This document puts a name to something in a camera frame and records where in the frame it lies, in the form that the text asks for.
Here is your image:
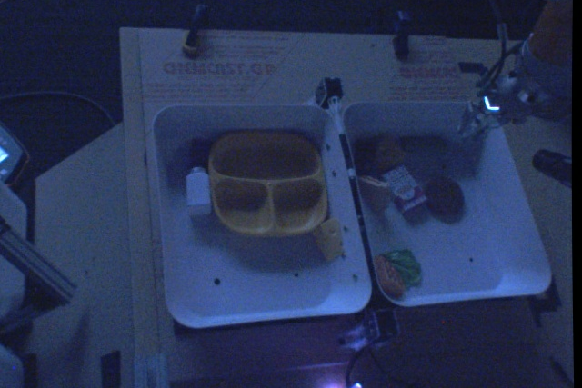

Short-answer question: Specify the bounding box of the red and white carton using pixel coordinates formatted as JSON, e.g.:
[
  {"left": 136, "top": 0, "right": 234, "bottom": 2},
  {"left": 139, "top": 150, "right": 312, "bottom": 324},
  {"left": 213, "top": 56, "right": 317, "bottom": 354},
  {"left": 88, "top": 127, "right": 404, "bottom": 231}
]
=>
[{"left": 380, "top": 164, "right": 430, "bottom": 217}]

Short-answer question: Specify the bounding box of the small white bottle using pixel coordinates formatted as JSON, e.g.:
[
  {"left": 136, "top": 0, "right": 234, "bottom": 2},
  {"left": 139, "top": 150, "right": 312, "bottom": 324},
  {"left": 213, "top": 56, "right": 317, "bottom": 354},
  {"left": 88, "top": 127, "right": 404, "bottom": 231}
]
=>
[{"left": 185, "top": 165, "right": 214, "bottom": 218}]

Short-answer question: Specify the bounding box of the yellow cheese slice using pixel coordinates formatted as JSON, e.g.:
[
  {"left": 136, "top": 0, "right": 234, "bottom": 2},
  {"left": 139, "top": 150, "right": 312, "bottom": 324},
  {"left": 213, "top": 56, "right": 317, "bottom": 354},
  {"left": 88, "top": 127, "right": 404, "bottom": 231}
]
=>
[{"left": 313, "top": 217, "right": 346, "bottom": 263}]

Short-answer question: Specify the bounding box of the white plastic tray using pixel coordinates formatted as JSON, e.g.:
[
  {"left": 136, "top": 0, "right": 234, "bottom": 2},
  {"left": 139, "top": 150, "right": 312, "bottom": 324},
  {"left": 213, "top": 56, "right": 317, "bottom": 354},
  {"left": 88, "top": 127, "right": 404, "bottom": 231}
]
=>
[
  {"left": 341, "top": 100, "right": 553, "bottom": 308},
  {"left": 152, "top": 104, "right": 374, "bottom": 330}
]

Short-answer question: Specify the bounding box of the brown bread roll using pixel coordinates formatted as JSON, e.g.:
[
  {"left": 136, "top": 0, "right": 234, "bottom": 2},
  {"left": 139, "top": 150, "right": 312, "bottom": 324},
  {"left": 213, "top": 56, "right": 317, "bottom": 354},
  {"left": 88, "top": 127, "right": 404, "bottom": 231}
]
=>
[{"left": 356, "top": 134, "right": 406, "bottom": 176}]

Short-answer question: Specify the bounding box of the black block with thin wires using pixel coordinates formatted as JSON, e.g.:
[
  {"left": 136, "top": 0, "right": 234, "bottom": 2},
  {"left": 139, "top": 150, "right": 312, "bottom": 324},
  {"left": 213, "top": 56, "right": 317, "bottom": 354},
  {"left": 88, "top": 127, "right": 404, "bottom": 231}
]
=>
[
  {"left": 362, "top": 308, "right": 402, "bottom": 345},
  {"left": 315, "top": 76, "right": 344, "bottom": 110}
]

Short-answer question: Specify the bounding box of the pale sandwich slice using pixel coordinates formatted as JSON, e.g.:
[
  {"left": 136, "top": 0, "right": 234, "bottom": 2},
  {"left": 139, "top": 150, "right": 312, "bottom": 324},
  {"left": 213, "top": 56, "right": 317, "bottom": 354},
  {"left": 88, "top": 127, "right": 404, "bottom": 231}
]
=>
[{"left": 358, "top": 174, "right": 393, "bottom": 213}]

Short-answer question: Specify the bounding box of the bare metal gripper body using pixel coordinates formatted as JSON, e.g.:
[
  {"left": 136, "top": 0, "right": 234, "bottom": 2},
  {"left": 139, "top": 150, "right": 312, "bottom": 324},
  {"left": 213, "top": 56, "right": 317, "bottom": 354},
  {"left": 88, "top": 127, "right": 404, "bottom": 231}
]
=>
[{"left": 475, "top": 71, "right": 534, "bottom": 124}]

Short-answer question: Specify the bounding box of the brown cardboard board red print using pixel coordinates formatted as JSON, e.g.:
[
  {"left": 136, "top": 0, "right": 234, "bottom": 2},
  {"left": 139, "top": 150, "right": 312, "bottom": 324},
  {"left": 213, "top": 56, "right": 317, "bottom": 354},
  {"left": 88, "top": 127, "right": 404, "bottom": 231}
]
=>
[{"left": 118, "top": 26, "right": 574, "bottom": 388}]

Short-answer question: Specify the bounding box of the brown round biscuit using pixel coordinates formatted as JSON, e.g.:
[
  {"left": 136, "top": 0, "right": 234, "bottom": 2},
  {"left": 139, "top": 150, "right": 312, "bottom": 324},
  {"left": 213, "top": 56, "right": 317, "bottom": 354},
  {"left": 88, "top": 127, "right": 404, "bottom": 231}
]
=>
[{"left": 424, "top": 175, "right": 467, "bottom": 224}]

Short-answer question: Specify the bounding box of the thin black and white rod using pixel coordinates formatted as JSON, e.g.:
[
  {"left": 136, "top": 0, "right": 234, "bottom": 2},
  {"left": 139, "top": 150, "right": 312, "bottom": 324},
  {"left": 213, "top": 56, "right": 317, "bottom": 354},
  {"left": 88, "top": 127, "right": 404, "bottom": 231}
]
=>
[{"left": 330, "top": 100, "right": 381, "bottom": 313}]

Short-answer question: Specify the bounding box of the orange grid-patterned toy food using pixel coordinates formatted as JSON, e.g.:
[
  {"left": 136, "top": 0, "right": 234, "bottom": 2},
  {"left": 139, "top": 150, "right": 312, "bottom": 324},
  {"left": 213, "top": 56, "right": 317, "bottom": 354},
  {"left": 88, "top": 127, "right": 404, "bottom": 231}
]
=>
[{"left": 373, "top": 254, "right": 406, "bottom": 300}]

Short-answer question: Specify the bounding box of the yellow divided plate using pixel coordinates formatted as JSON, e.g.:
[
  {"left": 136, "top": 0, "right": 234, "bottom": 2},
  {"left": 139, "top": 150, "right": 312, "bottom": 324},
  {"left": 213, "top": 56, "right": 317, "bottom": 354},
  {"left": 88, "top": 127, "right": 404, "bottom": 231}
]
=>
[{"left": 207, "top": 130, "right": 330, "bottom": 238}]

